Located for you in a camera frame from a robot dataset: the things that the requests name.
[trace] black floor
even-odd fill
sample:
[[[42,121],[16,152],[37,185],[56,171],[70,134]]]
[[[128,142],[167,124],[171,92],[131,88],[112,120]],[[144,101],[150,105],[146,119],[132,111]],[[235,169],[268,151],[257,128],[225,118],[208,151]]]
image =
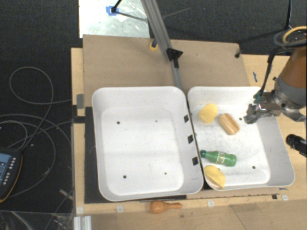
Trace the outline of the black floor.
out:
[[[274,34],[285,26],[289,0],[157,0],[164,15],[191,8],[165,19],[175,39],[237,42],[245,54],[268,54]],[[306,25],[307,0],[294,0],[291,25]],[[78,32],[78,0],[0,0],[0,115],[27,114],[44,117],[49,105],[18,100],[10,91],[11,74],[21,67],[43,70],[52,80],[54,101],[71,98],[70,48],[81,47]],[[35,69],[23,69],[12,78],[12,88],[32,102],[50,102],[47,78]],[[71,121],[71,103],[53,104],[47,120]],[[6,116],[39,125],[34,117]],[[44,123],[42,128],[49,127]],[[0,125],[0,146],[7,147],[24,136],[21,126]],[[26,126],[29,134],[35,127]],[[70,124],[61,126],[70,137]],[[58,129],[48,131],[56,147],[54,168],[37,187],[7,199],[0,210],[54,212],[65,198],[60,189],[72,189],[71,148]],[[52,141],[37,134],[24,152],[15,195],[34,185],[48,173],[53,162]],[[59,212],[70,212],[68,199]]]

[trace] wooden table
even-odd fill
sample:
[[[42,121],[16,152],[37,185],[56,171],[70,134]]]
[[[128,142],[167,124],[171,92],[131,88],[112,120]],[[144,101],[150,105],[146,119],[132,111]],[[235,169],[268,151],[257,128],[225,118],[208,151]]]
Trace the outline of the wooden table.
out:
[[[267,56],[241,55],[250,86],[261,86],[267,67]],[[278,76],[288,57],[277,56],[274,60],[270,79]],[[84,93],[83,49],[71,50],[72,98],[77,105],[77,95]],[[266,90],[273,89],[268,81]],[[84,116],[84,106],[78,104],[78,116]],[[295,123],[284,115],[277,117],[285,140],[288,134],[306,136],[303,123]],[[77,215],[92,215],[93,229],[302,229],[307,210],[306,158],[294,149],[287,150],[295,170],[295,182],[283,189],[275,188],[277,199],[272,198],[266,188],[244,191],[242,195],[231,194],[223,197],[186,199],[179,201],[182,210],[169,210],[160,215],[148,212],[149,203],[130,201],[104,204],[84,203],[84,133],[82,123],[73,124],[73,162],[75,181],[75,206]],[[208,207],[213,200],[214,207]],[[124,207],[124,213],[117,213],[117,206]]]

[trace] screen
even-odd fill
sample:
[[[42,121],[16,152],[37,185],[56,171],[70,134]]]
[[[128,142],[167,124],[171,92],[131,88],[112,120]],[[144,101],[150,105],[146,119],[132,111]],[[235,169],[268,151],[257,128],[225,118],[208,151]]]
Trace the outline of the screen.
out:
[[[0,153],[0,182],[3,180],[6,169],[11,160],[11,156],[8,154]]]

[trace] bottle label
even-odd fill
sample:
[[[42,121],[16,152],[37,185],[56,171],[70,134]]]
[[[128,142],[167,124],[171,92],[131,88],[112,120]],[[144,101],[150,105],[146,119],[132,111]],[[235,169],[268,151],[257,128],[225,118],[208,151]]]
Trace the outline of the bottle label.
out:
[[[224,152],[219,152],[218,155],[217,155],[217,159],[216,159],[216,163],[218,164],[223,164],[224,161],[225,161],[225,153]]]

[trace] white tray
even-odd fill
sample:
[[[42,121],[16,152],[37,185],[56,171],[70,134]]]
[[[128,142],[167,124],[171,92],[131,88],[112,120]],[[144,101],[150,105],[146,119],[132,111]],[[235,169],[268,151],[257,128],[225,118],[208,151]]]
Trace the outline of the white tray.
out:
[[[110,201],[198,192],[203,175],[184,93],[175,87],[93,94],[99,190]]]
[[[258,87],[194,87],[188,92],[198,149],[220,150],[237,156],[235,167],[213,164],[226,177],[222,190],[286,186],[295,179],[276,118],[261,118],[249,125],[244,121],[248,105],[253,103],[253,95],[258,90]],[[218,123],[218,116],[212,124],[203,122],[198,113],[210,103],[217,105],[218,116],[229,113],[239,123],[240,131],[228,135]],[[204,167],[212,164],[207,159],[201,161]]]

